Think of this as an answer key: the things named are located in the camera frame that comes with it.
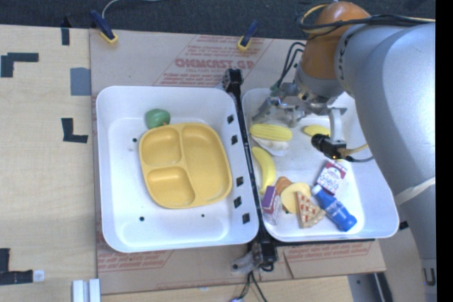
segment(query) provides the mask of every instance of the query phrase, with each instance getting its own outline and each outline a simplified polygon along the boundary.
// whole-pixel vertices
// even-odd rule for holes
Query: cardboard
[[[97,170],[96,96],[108,86],[217,87],[227,69],[241,69],[242,93],[271,86],[280,77],[294,40],[253,38],[246,52],[236,48],[239,37],[143,33],[116,30],[110,45],[91,30],[91,92],[96,189],[97,261],[102,294],[156,291],[200,286],[242,284],[232,262],[246,245],[121,253],[103,240]],[[289,72],[288,80],[293,77]],[[282,246],[271,272],[259,281],[326,277],[385,270],[376,240]]]

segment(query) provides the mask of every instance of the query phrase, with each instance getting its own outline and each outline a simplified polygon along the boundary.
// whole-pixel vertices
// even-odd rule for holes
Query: divided yellow plate
[[[182,122],[150,129],[140,139],[139,155],[148,193],[162,207],[200,207],[231,191],[222,141],[206,124]]]

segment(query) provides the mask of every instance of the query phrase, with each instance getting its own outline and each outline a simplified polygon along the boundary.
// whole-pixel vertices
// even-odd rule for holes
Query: white tray
[[[149,196],[139,160],[147,111],[170,112],[171,123],[211,126],[228,156],[233,187],[203,207],[166,209]],[[120,252],[244,244],[258,217],[233,99],[216,88],[113,86],[96,99],[102,230]]]
[[[258,113],[258,108],[269,95],[270,91],[267,88],[252,89],[244,95],[242,104],[248,128],[252,125],[251,118]],[[348,143],[348,148],[366,144],[355,111],[354,100],[344,93],[333,106],[348,109],[341,117],[343,137]],[[288,120],[289,115],[285,115],[281,110],[266,122],[287,127]],[[309,124],[319,124],[330,128],[327,116],[309,115],[303,118],[296,127],[291,129],[293,137],[289,142],[290,148],[287,154],[285,156],[273,156],[273,160],[277,168],[277,178],[286,176],[292,182],[306,182],[312,187],[315,185],[324,164],[329,159],[320,151],[317,151],[311,145],[311,137],[302,132],[303,127]],[[251,147],[258,146],[250,135],[249,141]],[[371,156],[371,153],[366,149],[360,153],[355,153],[353,156],[357,159],[366,158]],[[260,166],[255,158],[252,159],[257,188],[260,189]],[[374,160],[366,163],[341,161],[341,165],[346,167],[348,171],[336,197],[357,218],[355,226],[348,232],[342,232],[326,217],[311,228],[300,228],[295,214],[287,214],[281,211],[276,226],[265,221],[265,227],[269,234],[286,243],[387,238],[395,234],[399,225],[398,213],[391,190],[376,162]]]

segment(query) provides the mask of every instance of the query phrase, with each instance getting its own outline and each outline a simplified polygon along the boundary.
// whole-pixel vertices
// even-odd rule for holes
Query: blue bottle
[[[344,205],[336,197],[325,192],[320,184],[314,186],[311,193],[341,231],[349,231],[357,223],[355,216],[349,214]]]

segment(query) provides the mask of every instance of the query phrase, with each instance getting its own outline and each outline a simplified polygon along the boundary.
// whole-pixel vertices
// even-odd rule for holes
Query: blue clamp
[[[91,11],[90,17],[96,26],[101,30],[99,34],[102,38],[110,44],[115,43],[118,40],[118,36],[112,31],[112,28],[97,11]]]
[[[250,45],[251,38],[255,35],[256,30],[258,29],[258,21],[253,21],[250,28],[246,31],[238,41],[238,50],[245,52]]]

